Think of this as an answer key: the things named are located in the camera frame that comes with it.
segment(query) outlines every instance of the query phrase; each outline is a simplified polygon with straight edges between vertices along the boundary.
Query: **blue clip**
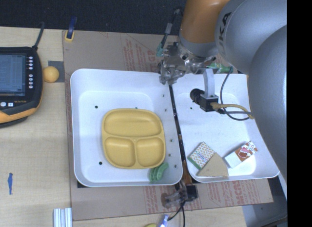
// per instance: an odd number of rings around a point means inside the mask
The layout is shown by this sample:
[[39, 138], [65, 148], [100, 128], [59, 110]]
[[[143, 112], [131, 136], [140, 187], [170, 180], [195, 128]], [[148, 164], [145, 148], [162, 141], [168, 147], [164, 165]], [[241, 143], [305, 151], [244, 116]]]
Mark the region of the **blue clip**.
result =
[[76, 23], [77, 23], [77, 17], [72, 16], [70, 19], [69, 28], [65, 33], [65, 40], [66, 41], [69, 41], [69, 42], [73, 41], [74, 35], [75, 35], [74, 29], [75, 29]]

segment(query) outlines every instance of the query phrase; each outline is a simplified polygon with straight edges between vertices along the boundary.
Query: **cheese wedge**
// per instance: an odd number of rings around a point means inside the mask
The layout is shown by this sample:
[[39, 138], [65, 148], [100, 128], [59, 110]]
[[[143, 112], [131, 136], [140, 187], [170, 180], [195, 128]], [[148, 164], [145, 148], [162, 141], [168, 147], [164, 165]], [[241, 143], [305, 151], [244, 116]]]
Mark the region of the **cheese wedge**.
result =
[[205, 166], [197, 173], [199, 177], [227, 177], [228, 167], [219, 154], [215, 153]]

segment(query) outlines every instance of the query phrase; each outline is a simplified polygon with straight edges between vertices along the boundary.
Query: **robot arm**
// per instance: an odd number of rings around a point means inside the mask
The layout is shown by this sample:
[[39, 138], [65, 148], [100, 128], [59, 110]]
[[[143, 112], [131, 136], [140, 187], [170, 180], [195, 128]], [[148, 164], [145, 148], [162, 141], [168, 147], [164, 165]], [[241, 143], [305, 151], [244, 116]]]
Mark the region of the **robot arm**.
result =
[[187, 0], [178, 42], [163, 50], [160, 82], [203, 74], [219, 54], [248, 75], [250, 107], [287, 182], [287, 0]]

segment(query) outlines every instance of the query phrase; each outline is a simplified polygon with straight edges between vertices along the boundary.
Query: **display screen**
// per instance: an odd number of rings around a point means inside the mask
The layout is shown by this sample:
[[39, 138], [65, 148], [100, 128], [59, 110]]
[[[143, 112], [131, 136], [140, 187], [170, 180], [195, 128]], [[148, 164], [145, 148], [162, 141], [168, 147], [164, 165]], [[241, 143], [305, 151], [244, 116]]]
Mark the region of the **display screen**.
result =
[[0, 54], [0, 96], [25, 96], [25, 63], [25, 55]]

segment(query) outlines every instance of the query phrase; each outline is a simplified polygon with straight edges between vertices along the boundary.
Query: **blue marker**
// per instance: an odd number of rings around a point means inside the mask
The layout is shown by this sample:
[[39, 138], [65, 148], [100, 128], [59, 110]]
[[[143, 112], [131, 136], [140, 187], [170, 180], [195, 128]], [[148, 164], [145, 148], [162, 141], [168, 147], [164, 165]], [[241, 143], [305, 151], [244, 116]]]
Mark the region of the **blue marker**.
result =
[[10, 172], [9, 178], [8, 178], [8, 184], [10, 189], [10, 195], [12, 195], [12, 183], [13, 183], [13, 174]]

